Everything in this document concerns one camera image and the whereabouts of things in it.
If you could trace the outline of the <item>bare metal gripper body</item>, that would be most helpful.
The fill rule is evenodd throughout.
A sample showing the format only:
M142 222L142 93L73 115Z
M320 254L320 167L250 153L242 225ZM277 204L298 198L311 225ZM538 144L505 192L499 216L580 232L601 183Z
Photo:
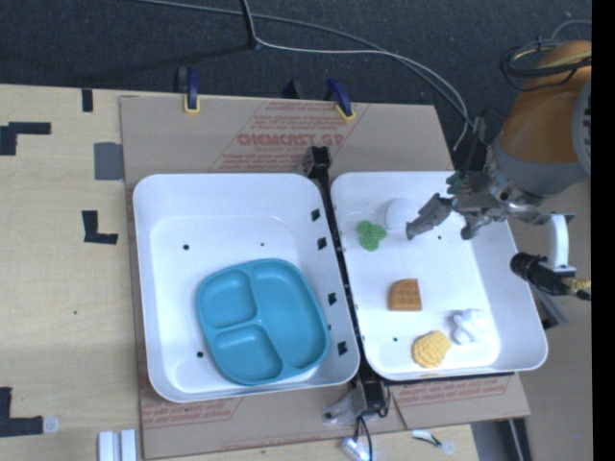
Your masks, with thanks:
M450 176L452 208L466 218L503 220L516 218L535 223L541 216L544 198L517 187L505 174L496 171L455 171Z

